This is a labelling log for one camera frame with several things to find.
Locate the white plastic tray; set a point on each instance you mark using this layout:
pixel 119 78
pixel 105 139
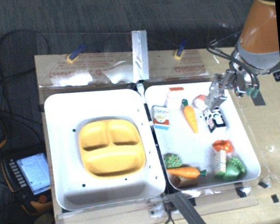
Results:
pixel 197 147
pixel 68 165

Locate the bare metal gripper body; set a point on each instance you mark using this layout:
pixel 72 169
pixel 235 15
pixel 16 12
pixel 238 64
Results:
pixel 225 79

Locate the yellow divided plate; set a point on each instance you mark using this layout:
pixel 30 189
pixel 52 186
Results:
pixel 111 148

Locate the orange packet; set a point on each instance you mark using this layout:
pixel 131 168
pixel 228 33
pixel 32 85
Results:
pixel 222 146

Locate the thin black and white rod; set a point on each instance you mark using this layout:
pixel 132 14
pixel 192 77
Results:
pixel 149 118

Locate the white carton with red top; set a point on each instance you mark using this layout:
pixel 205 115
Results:
pixel 173 98

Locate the small white printed carton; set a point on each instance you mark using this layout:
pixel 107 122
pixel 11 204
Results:
pixel 220 163

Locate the green broccoli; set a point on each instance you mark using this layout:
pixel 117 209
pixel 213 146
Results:
pixel 234 170

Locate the red and white can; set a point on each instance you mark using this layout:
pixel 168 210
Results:
pixel 199 102

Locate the black and white carton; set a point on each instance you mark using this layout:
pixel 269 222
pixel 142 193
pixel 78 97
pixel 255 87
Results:
pixel 216 121

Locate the brown cardboard board red print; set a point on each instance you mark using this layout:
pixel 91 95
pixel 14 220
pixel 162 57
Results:
pixel 199 65

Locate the orange carrot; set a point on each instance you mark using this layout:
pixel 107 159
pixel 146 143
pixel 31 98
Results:
pixel 185 171
pixel 191 116

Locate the blue red and white carton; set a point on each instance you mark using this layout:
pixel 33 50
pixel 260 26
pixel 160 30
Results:
pixel 160 118

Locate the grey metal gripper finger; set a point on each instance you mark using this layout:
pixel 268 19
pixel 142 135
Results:
pixel 210 99
pixel 219 99

